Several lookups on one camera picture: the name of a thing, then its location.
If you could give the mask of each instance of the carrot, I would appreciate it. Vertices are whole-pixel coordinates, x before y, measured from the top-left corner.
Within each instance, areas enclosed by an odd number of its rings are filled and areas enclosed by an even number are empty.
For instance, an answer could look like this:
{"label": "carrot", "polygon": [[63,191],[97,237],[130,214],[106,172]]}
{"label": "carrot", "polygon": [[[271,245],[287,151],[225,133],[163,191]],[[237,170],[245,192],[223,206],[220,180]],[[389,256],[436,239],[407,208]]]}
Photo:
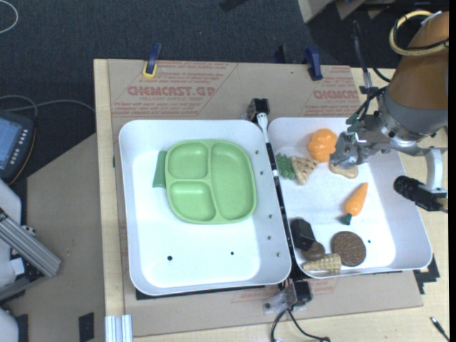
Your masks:
{"label": "carrot", "polygon": [[368,194],[368,183],[364,182],[361,186],[353,193],[345,204],[346,214],[341,218],[342,223],[349,225],[351,217],[361,213],[363,209],[366,196]]}

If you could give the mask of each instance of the brown cylinder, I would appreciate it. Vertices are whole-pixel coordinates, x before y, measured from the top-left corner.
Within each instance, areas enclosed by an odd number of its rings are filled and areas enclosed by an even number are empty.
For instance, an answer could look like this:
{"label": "brown cylinder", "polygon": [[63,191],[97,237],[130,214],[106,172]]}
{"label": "brown cylinder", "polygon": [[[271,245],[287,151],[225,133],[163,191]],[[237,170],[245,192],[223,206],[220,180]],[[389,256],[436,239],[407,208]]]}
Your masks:
{"label": "brown cylinder", "polygon": [[[409,47],[429,46],[449,37],[450,12],[432,17],[413,37]],[[425,56],[403,56],[388,86],[391,98],[407,108],[448,109],[449,49]]]}

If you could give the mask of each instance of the black floor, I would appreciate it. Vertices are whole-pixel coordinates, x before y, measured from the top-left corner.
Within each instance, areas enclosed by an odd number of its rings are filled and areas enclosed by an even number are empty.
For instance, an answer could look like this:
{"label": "black floor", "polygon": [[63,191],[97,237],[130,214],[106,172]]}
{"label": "black floor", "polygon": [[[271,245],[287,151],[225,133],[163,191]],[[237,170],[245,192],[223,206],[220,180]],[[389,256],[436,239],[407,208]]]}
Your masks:
{"label": "black floor", "polygon": [[[24,95],[36,103],[77,100],[94,105],[93,59],[147,59],[161,41],[162,59],[274,62],[286,47],[288,63],[301,63],[316,46],[322,64],[359,66],[353,50],[353,20],[360,23],[371,65],[394,68],[388,47],[394,21],[424,9],[448,9],[449,0],[398,0],[370,19],[358,10],[341,20],[331,4],[304,24],[297,0],[4,0],[19,12],[17,25],[0,33],[0,97]],[[14,14],[0,4],[0,31]],[[26,104],[0,100],[0,108]],[[30,115],[30,110],[22,112]],[[93,113],[81,105],[39,108],[38,136],[23,178],[95,132]]]}

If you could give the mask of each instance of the white tray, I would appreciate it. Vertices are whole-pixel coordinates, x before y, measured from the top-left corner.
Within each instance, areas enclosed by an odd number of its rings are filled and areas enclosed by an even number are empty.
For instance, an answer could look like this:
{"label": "white tray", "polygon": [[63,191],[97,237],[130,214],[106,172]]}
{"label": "white tray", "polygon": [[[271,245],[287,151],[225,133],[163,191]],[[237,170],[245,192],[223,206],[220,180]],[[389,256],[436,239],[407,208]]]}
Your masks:
{"label": "white tray", "polygon": [[[256,209],[234,224],[191,224],[152,188],[159,151],[182,140],[230,140],[250,156]],[[291,258],[260,129],[246,120],[134,120],[119,134],[130,277],[144,294],[279,284]]]}
{"label": "white tray", "polygon": [[[344,118],[278,118],[269,126],[274,154],[310,157],[307,145],[312,133],[328,128],[337,135],[346,130]],[[286,215],[289,220],[302,217],[312,226],[316,240],[331,251],[331,237],[340,231],[359,235],[366,246],[366,260],[356,267],[342,266],[340,274],[307,271],[309,276],[326,278],[354,274],[420,269],[432,258],[428,235],[417,207],[393,189],[394,180],[404,175],[396,151],[378,153],[358,167],[359,175],[350,180],[333,174],[328,163],[320,163],[308,182],[300,186],[296,180],[281,177]],[[350,225],[338,218],[350,193],[362,182],[368,182],[368,196],[362,212]],[[305,258],[295,249],[301,266]]]}

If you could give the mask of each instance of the green plate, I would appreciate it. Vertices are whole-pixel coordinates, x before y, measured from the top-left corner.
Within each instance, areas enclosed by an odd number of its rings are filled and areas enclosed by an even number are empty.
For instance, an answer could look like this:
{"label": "green plate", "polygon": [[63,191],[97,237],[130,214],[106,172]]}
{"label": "green plate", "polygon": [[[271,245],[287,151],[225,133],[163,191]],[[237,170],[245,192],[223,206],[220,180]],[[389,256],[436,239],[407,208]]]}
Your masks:
{"label": "green plate", "polygon": [[188,140],[165,156],[167,198],[182,220],[199,224],[239,222],[257,205],[250,158],[224,140]]}

